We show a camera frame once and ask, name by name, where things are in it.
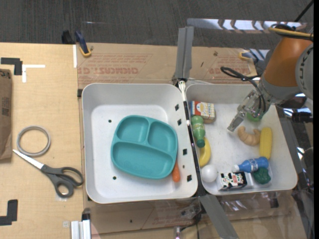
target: carrot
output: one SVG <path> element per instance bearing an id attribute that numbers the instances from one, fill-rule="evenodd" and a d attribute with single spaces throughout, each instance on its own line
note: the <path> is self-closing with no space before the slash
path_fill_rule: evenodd
<path id="1" fill-rule="evenodd" d="M 180 173 L 179 173 L 179 168 L 177 164 L 177 160 L 175 161 L 175 165 L 172 171 L 172 177 L 174 182 L 179 182 L 180 181 Z"/>

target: scissors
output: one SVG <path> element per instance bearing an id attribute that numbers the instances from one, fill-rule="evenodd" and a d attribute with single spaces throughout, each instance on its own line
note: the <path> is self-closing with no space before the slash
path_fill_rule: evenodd
<path id="1" fill-rule="evenodd" d="M 81 186 L 84 182 L 83 176 L 77 169 L 73 167 L 61 167 L 61 168 L 52 168 L 45 164 L 42 164 L 35 159 L 24 155 L 23 153 L 13 150 L 13 152 L 17 155 L 19 155 L 24 160 L 28 161 L 30 164 L 34 165 L 36 168 L 38 168 L 42 173 L 44 173 L 46 176 L 50 178 L 52 181 L 55 191 L 61 198 L 67 198 L 73 195 L 74 187 Z M 65 172 L 77 174 L 79 177 L 79 181 L 75 180 L 71 175 L 66 174 Z M 67 188 L 67 193 L 62 193 L 59 189 L 60 186 L 64 186 Z"/>

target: green bottle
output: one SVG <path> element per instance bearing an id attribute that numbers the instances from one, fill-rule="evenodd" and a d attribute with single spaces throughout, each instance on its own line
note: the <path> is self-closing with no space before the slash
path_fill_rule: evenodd
<path id="1" fill-rule="evenodd" d="M 196 138 L 196 144 L 199 148 L 203 148 L 205 146 L 204 119 L 199 115 L 194 115 L 193 117 L 191 117 L 190 122 L 193 129 L 193 135 Z"/>

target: wooden table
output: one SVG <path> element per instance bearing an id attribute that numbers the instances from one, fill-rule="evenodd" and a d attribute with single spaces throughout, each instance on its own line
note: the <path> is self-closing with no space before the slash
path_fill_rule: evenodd
<path id="1" fill-rule="evenodd" d="M 26 83 L 13 76 L 12 147 L 17 134 L 29 125 L 45 127 L 51 135 L 51 147 L 36 159 L 52 167 L 72 166 L 82 169 L 77 70 L 74 68 L 73 45 L 1 43 L 0 57 L 20 58 L 28 68 Z M 0 65 L 11 69 L 12 65 Z M 22 140 L 26 150 L 45 146 L 46 138 L 30 131 Z M 79 187 L 68 199 L 55 194 L 50 180 L 32 165 L 12 154 L 0 161 L 0 216 L 6 215 L 7 202 L 18 200 L 17 221 L 0 226 L 5 239 L 68 239 L 70 222 L 80 221 L 83 212 L 83 190 Z M 287 215 L 232 221 L 240 238 L 306 238 L 296 205 Z M 218 238 L 209 222 L 185 229 L 184 238 Z M 93 235 L 92 238 L 172 238 L 173 228 Z"/>

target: bottle cap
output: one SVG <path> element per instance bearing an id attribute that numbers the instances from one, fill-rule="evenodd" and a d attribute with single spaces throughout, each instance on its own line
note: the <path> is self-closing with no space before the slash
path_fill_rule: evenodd
<path id="1" fill-rule="evenodd" d="M 232 172 L 233 172 L 233 173 L 239 172 L 239 166 L 238 166 L 238 165 L 234 165 Z"/>
<path id="2" fill-rule="evenodd" d="M 198 140 L 196 143 L 197 143 L 197 146 L 198 146 L 199 148 L 203 148 L 203 147 L 205 146 L 205 141 L 204 141 L 204 139 L 200 139 L 200 140 Z"/>

